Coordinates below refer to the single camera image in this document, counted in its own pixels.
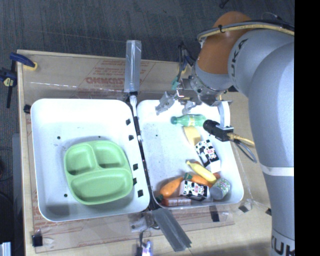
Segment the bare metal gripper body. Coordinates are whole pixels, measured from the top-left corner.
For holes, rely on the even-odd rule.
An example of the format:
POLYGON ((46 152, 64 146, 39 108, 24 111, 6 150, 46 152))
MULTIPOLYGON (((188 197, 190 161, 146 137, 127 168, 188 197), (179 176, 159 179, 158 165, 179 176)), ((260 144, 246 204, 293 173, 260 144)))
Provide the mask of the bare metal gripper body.
POLYGON ((219 100, 221 91, 215 90, 197 78, 182 78, 176 87, 179 101, 191 101, 212 106, 219 100))

